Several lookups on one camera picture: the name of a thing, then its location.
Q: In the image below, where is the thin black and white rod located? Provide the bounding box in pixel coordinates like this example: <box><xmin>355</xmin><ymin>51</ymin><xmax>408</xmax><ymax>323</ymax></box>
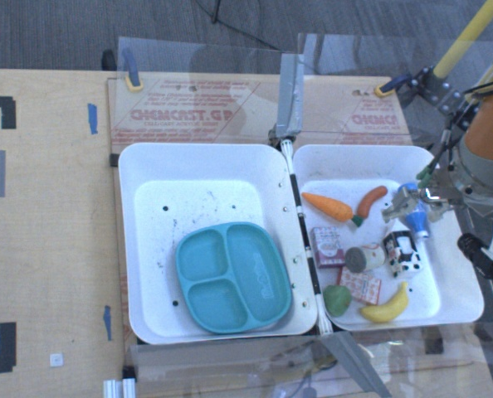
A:
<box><xmin>280</xmin><ymin>138</ymin><xmax>334</xmax><ymax>335</ymax></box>

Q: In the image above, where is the pink and white carton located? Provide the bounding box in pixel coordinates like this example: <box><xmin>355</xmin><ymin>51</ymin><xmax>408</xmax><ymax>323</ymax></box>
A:
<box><xmin>309</xmin><ymin>226</ymin><xmax>347</xmax><ymax>269</ymax></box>

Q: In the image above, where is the orange carrot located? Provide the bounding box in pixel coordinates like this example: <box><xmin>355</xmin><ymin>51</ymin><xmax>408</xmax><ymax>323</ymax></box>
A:
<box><xmin>300</xmin><ymin>191</ymin><xmax>365</xmax><ymax>229</ymax></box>

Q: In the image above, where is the black cylinder on white bracket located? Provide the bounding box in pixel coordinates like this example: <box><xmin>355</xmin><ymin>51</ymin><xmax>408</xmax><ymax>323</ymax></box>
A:
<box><xmin>456</xmin><ymin>211</ymin><xmax>493</xmax><ymax>282</ymax></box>

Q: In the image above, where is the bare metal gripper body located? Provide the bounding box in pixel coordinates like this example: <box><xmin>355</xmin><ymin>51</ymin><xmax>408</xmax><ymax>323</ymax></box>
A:
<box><xmin>417</xmin><ymin>167</ymin><xmax>493</xmax><ymax>219</ymax></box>

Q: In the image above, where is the orange-brown sausage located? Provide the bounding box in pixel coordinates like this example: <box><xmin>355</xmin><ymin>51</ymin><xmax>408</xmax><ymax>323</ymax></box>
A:
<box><xmin>356</xmin><ymin>185</ymin><xmax>389</xmax><ymax>220</ymax></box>

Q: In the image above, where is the yellow banana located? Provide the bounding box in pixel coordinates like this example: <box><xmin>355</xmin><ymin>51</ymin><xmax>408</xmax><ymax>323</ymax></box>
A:
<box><xmin>359</xmin><ymin>280</ymin><xmax>410</xmax><ymax>324</ymax></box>

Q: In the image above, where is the teal divided plate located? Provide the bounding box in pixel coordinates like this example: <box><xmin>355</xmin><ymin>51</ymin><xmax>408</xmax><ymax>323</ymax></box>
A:
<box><xmin>174</xmin><ymin>221</ymin><xmax>294</xmax><ymax>335</ymax></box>

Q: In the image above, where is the black and white cow carton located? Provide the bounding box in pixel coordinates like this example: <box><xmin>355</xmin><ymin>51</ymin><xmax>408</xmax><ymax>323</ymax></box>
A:
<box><xmin>382</xmin><ymin>230</ymin><xmax>423</xmax><ymax>279</ymax></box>

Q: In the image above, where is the small white can, grey end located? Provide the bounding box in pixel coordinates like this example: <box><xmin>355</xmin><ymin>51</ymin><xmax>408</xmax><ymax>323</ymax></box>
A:
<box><xmin>344</xmin><ymin>242</ymin><xmax>387</xmax><ymax>274</ymax></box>

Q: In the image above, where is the blue and white bottle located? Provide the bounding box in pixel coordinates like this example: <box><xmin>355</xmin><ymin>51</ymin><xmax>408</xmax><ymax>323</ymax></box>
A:
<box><xmin>397</xmin><ymin>182</ymin><xmax>432</xmax><ymax>240</ymax></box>

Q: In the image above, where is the brown cardboard board, red print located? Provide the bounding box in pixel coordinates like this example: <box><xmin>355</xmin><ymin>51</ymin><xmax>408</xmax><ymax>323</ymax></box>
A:
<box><xmin>107</xmin><ymin>71</ymin><xmax>416</xmax><ymax>372</ymax></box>

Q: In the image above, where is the green toy pepper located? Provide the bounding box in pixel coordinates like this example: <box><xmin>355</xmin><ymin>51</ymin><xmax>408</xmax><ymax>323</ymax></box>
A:
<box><xmin>321</xmin><ymin>284</ymin><xmax>353</xmax><ymax>318</ymax></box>

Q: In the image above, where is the white plastic tray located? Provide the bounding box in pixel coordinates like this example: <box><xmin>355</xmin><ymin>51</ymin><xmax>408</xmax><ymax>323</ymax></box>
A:
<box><xmin>291</xmin><ymin>143</ymin><xmax>486</xmax><ymax>332</ymax></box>
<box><xmin>117</xmin><ymin>141</ymin><xmax>319</xmax><ymax>346</ymax></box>

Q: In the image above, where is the orange and white packet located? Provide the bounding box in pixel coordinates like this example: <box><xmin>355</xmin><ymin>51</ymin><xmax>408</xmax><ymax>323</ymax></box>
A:
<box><xmin>336</xmin><ymin>265</ymin><xmax>383</xmax><ymax>307</ymax></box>

